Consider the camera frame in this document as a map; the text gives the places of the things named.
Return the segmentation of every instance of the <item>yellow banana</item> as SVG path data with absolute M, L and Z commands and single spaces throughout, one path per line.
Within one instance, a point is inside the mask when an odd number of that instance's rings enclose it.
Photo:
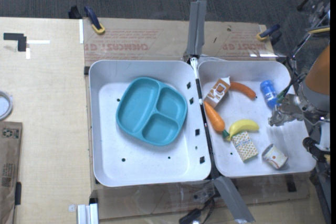
M 253 120 L 242 119 L 231 124 L 228 134 L 224 130 L 223 137 L 230 141 L 232 136 L 241 131 L 258 131 L 258 130 L 259 130 L 258 123 L 256 123 Z

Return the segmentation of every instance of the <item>tin can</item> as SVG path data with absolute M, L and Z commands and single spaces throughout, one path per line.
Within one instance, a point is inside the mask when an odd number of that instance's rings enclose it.
M 275 169 L 280 169 L 284 166 L 288 157 L 281 152 L 273 144 L 270 144 L 262 153 L 262 158 L 271 164 Z

